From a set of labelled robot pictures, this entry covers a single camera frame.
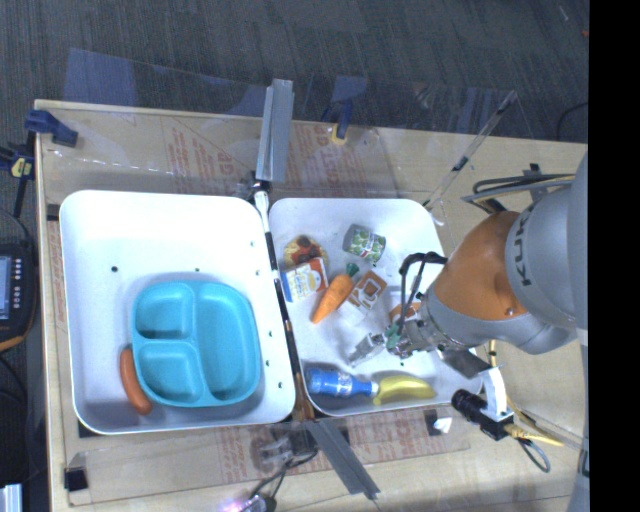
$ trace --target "green can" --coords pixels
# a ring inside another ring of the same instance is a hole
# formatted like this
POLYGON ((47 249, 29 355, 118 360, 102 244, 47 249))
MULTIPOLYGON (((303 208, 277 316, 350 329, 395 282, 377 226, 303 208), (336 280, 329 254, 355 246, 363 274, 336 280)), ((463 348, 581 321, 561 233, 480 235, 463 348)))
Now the green can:
POLYGON ((369 228, 353 224, 344 236, 342 249, 376 264, 387 245, 387 239, 369 228))

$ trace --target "display screen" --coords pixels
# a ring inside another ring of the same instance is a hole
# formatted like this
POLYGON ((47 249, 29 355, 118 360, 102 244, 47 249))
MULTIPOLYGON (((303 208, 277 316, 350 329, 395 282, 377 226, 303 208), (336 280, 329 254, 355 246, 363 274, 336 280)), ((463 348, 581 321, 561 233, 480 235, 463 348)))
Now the display screen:
POLYGON ((9 318, 11 257, 0 256, 0 320, 9 318))

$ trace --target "blue bottle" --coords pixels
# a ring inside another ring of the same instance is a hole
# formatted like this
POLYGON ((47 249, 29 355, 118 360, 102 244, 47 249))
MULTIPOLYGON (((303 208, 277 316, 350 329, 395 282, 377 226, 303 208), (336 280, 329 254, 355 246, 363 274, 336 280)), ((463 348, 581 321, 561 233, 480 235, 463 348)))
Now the blue bottle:
POLYGON ((321 370, 307 368, 305 371, 307 389, 311 394, 330 395, 347 398, 353 395, 375 396, 378 394, 378 383, 362 381, 353 375, 338 370, 321 370))

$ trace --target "orange carrot toy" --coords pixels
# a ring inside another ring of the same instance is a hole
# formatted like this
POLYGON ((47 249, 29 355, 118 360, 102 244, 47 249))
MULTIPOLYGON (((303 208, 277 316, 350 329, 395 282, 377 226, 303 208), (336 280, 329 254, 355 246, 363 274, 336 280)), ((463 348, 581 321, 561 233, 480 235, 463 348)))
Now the orange carrot toy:
POLYGON ((318 307, 313 313, 311 321, 314 324, 319 323, 320 320, 325 318, 329 313, 338 309, 345 301, 355 286, 355 283, 351 278, 356 274, 356 272, 358 272, 358 270, 359 268, 357 265, 349 263, 347 264, 346 274, 338 274, 333 278, 329 284, 329 288, 324 292, 318 307))

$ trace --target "white plastic tray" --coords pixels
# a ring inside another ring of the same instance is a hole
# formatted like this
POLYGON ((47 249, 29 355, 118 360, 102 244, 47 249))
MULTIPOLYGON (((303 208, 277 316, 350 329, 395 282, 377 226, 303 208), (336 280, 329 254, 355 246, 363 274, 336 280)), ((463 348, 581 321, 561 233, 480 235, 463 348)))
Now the white plastic tray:
POLYGON ((73 404, 91 430, 121 434, 274 423, 295 390, 260 215, 230 197, 80 191, 60 209, 73 404), (129 404, 119 354, 131 306, 147 285, 171 279, 228 284, 251 302, 262 377, 245 401, 223 407, 129 404))
MULTIPOLYGON (((390 291, 401 284, 398 269, 406 256, 417 252, 436 251, 442 254, 442 247, 429 213, 415 201, 408 199, 281 199, 271 208, 269 222, 274 238, 279 265, 284 268, 284 248, 299 235, 307 235, 321 245, 328 255, 327 273, 329 278, 344 272, 347 263, 356 263, 360 272, 355 280, 373 266, 358 256, 342 250, 344 234, 351 224, 368 227, 387 238, 387 246, 375 271, 387 281, 387 288, 375 308, 364 321, 355 326, 334 312, 319 324, 310 320, 320 298, 319 294, 299 302, 287 303, 296 347, 301 365, 321 365, 351 373, 359 378, 380 380, 382 377, 407 374, 427 381, 436 396, 430 399, 407 397, 375 406, 372 399, 365 396, 334 398, 324 395, 310 395, 314 405, 331 416, 348 416, 407 407, 440 405, 451 402, 454 392, 460 388, 473 393, 480 391, 479 378, 466 379, 446 366, 435 353, 414 353, 401 360, 386 350, 375 358, 358 365, 355 369, 347 363, 348 354, 369 332, 383 332, 390 324, 388 312, 390 291)), ((407 287, 413 283, 419 265, 410 268, 407 287)), ((425 292, 441 270, 440 265, 427 265, 421 281, 421 291, 425 292)))

